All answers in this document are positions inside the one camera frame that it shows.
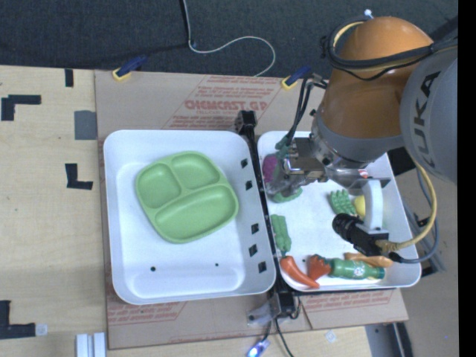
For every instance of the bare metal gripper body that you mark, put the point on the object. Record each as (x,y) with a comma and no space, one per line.
(308,162)

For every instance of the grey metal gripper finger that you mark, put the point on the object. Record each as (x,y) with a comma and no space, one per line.
(293,183)
(274,184)

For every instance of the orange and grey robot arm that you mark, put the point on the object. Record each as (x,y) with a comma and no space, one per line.
(364,87)

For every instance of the green toy broccoli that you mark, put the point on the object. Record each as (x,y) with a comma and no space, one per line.
(286,197)

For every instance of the purple grapes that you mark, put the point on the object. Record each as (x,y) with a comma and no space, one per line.
(268,166)

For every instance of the thin black rod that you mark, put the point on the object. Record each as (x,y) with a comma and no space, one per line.
(262,206)

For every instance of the green toy pea pod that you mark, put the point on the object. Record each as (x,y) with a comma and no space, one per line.
(280,233)

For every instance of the white plastic tray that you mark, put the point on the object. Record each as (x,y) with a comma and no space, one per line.
(186,273)
(316,229)

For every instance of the green toy leafy vegetable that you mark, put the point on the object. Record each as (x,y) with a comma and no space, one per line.
(342,202)

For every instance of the yellow toy lemon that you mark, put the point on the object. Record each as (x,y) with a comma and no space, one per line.
(359,206)

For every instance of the orange toy pepper piece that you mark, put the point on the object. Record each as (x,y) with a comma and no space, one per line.
(318,267)

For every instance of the orange toy carrot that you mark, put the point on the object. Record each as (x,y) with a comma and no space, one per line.
(295,271)

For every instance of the green divided plate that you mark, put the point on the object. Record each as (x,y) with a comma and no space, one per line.
(186,199)

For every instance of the green plastic bottle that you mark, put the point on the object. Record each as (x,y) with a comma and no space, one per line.
(353,270)

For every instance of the brown cardboard board red print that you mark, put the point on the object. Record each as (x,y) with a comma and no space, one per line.
(167,99)

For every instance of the black cylinder on white bracket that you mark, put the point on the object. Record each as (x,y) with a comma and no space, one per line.
(366,233)

